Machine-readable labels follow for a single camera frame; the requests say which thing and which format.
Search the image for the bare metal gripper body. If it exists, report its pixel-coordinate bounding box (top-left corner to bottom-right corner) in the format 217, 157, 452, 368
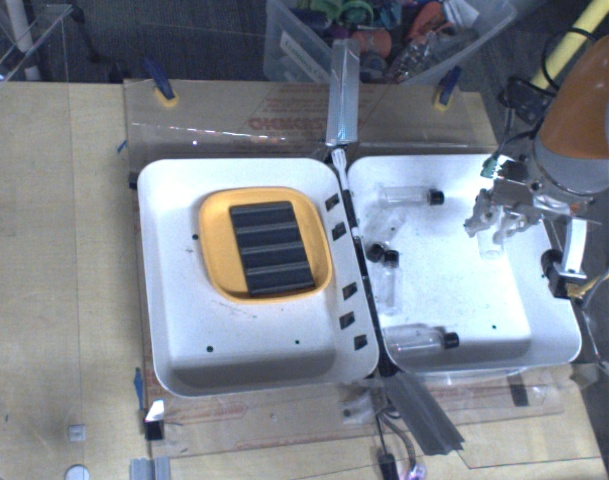
489, 159, 602, 225

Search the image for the clear plastic bottle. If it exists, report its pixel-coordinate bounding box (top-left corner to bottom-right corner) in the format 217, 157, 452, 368
380, 249, 403, 317
378, 184, 446, 209
362, 208, 406, 264
383, 324, 461, 357
475, 225, 506, 261

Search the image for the clear plastic bottle, black cap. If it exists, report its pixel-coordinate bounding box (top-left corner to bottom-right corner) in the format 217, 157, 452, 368
378, 184, 446, 209
383, 324, 461, 357
380, 249, 403, 317
362, 208, 406, 264

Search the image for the white plastic tray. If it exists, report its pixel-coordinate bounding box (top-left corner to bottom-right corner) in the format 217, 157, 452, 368
345, 153, 583, 375
135, 157, 381, 399

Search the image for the black ribbed block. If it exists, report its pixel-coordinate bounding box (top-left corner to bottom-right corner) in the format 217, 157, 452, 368
228, 200, 317, 298

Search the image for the yellow plate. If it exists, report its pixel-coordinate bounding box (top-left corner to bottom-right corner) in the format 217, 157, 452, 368
198, 186, 334, 304

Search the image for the black cylinder on white bracket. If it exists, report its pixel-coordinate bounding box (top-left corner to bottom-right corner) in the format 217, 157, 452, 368
540, 215, 591, 300

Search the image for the black block with thin wires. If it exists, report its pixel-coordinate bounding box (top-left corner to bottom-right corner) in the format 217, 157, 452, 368
378, 448, 401, 480

